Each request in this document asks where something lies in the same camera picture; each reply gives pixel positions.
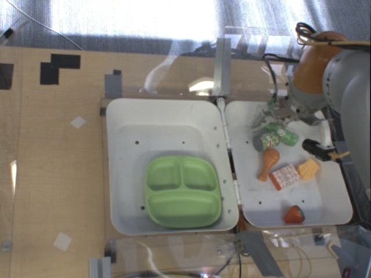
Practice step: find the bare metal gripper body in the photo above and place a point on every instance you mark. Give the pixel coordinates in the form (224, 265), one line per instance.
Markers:
(285, 113)

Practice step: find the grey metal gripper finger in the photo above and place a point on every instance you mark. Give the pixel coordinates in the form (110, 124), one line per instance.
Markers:
(284, 122)
(260, 120)

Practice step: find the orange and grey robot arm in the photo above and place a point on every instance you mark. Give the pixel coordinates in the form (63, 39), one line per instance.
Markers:
(345, 80)

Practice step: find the green plastic bottle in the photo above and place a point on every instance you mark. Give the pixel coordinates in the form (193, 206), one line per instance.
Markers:
(287, 136)

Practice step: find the grey can with green label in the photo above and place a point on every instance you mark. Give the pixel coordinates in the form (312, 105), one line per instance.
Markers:
(266, 140)

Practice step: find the thin black and white rod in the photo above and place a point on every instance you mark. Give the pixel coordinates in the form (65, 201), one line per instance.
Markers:
(227, 138)

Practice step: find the orange chicken drumstick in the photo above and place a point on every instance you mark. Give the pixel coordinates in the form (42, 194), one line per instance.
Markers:
(269, 159)

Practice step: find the yellow ridged toy food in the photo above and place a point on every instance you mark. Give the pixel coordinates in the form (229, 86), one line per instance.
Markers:
(308, 169)

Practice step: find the orange and white carton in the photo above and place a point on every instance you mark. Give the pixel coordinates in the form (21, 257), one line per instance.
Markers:
(286, 177)

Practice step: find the white plastic tray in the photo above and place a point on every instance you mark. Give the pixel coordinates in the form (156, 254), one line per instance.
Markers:
(290, 195)
(162, 126)

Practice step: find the red strawberry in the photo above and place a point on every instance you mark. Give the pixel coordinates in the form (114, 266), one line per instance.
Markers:
(293, 215)

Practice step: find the green divided plate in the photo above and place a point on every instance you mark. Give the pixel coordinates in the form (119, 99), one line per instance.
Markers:
(182, 193)

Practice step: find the pale wood board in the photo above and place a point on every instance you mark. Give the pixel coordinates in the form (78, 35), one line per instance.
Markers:
(58, 161)

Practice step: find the black cylinder on white bracket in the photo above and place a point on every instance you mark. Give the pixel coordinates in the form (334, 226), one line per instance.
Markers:
(317, 149)

